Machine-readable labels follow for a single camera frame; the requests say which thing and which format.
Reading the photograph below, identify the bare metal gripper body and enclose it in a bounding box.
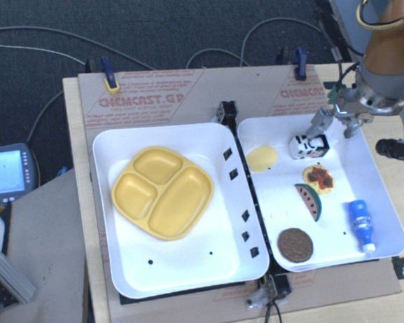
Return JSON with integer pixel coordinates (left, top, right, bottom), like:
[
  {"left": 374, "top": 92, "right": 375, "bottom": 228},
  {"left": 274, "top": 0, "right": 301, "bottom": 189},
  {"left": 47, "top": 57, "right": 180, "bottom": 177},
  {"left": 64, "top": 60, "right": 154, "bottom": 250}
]
[{"left": 330, "top": 71, "right": 404, "bottom": 128}]

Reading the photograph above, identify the blue bottle white cap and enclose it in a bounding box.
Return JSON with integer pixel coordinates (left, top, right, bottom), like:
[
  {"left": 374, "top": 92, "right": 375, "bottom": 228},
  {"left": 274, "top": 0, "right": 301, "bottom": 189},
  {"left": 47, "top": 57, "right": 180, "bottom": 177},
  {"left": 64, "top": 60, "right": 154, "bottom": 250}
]
[{"left": 347, "top": 198, "right": 377, "bottom": 255}]

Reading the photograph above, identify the black cylinder on white bracket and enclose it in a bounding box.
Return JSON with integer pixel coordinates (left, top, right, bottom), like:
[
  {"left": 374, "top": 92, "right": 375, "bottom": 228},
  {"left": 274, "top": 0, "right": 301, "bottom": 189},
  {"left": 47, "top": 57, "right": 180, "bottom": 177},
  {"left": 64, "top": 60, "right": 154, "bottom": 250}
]
[{"left": 372, "top": 104, "right": 404, "bottom": 166}]

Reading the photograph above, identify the thin black and white rod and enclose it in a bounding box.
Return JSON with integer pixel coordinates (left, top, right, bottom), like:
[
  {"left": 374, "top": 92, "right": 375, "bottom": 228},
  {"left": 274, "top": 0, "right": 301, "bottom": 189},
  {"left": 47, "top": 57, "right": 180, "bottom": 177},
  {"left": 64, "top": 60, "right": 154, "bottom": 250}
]
[{"left": 230, "top": 116, "right": 277, "bottom": 280}]

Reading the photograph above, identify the black block with thin wires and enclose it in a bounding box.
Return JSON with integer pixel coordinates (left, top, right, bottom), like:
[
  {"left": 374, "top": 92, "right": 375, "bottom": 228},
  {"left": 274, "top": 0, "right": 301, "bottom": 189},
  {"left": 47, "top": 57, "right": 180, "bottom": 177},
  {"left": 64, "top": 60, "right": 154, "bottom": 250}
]
[
  {"left": 216, "top": 99, "right": 239, "bottom": 127},
  {"left": 256, "top": 272, "right": 293, "bottom": 303}
]

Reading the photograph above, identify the watermelon slice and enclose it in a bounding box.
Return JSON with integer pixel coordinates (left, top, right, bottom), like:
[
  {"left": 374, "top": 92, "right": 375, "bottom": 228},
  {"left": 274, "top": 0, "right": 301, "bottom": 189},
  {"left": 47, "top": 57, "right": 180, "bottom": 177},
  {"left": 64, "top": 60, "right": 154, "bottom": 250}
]
[{"left": 293, "top": 181, "right": 324, "bottom": 225}]

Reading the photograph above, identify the yellow pasta with red meatballs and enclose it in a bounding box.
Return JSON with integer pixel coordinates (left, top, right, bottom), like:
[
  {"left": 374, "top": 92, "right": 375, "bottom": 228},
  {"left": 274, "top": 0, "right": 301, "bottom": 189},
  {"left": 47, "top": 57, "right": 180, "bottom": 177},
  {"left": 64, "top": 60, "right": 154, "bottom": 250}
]
[{"left": 301, "top": 163, "right": 337, "bottom": 199}]

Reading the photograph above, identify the black and white milk carton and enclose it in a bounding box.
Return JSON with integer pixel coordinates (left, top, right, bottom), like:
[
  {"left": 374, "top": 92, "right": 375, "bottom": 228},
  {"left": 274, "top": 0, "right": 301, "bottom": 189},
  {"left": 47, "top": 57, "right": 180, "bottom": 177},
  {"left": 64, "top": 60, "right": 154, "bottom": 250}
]
[{"left": 288, "top": 132, "right": 332, "bottom": 162}]

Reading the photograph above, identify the yellow round flat disc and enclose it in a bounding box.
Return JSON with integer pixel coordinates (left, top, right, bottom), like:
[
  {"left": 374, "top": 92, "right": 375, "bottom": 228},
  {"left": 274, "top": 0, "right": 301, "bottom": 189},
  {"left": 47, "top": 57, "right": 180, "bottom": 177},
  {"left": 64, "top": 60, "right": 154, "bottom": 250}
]
[{"left": 245, "top": 144, "right": 281, "bottom": 174}]

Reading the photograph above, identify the white plastic tray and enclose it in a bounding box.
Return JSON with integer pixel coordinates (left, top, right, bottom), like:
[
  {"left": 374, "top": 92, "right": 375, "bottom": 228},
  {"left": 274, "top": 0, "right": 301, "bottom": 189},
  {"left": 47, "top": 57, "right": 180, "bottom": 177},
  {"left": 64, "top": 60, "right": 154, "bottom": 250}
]
[
  {"left": 235, "top": 104, "right": 404, "bottom": 277},
  {"left": 90, "top": 116, "right": 274, "bottom": 303}
]

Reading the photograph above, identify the brown round biscuit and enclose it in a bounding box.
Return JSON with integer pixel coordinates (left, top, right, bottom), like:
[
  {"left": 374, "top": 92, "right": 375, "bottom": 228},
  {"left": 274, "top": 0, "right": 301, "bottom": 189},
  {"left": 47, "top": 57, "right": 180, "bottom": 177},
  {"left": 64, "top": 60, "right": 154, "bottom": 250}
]
[{"left": 275, "top": 225, "right": 316, "bottom": 266}]

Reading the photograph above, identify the yellow divided plate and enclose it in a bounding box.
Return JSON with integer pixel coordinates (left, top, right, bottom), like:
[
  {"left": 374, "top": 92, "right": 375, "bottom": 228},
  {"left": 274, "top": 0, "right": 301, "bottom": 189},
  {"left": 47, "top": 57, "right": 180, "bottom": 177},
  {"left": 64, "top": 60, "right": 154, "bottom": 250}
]
[{"left": 107, "top": 140, "right": 220, "bottom": 247}]

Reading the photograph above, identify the brown cardboard board red print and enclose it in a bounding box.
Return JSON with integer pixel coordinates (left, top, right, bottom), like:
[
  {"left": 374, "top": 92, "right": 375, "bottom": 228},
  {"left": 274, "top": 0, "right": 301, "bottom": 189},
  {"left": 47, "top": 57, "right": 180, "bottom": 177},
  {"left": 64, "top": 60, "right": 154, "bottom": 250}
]
[{"left": 77, "top": 47, "right": 404, "bottom": 323}]

